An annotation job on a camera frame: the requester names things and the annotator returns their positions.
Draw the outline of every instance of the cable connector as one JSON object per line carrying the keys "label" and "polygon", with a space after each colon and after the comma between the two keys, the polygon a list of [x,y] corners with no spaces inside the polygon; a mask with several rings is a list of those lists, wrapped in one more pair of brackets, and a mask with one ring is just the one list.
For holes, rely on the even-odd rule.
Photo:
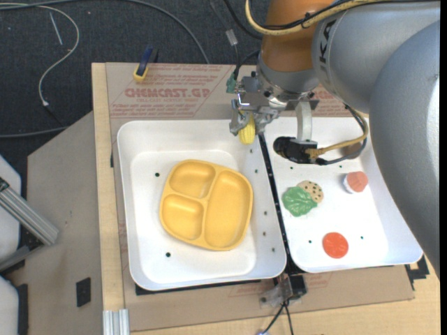
{"label": "cable connector", "polygon": [[233,29],[225,31],[225,34],[231,46],[237,45],[237,38]]}

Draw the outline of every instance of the black floor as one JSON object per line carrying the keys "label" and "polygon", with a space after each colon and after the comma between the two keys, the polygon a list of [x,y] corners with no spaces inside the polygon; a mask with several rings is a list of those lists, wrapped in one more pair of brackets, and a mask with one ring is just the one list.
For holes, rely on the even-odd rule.
{"label": "black floor", "polygon": [[[2,3],[44,1],[53,0],[1,0]],[[210,63],[235,63],[233,50],[206,0],[139,1],[157,5],[183,21],[200,41]],[[233,24],[222,2],[214,1],[223,17]],[[229,1],[245,22],[244,0]],[[260,19],[265,16],[268,3],[269,0],[256,0],[254,7]],[[185,29],[154,8],[114,0],[77,1],[52,7],[73,18],[79,26],[80,43],[43,81],[43,97],[50,110],[43,107],[38,83],[47,68],[73,47],[75,28],[55,10],[0,11],[0,155],[22,175],[24,184],[27,156],[56,133],[7,136],[70,126],[91,111],[91,63],[138,62],[148,44],[159,49],[160,62],[206,63]],[[259,40],[236,27],[235,32],[241,55],[260,47]]]}

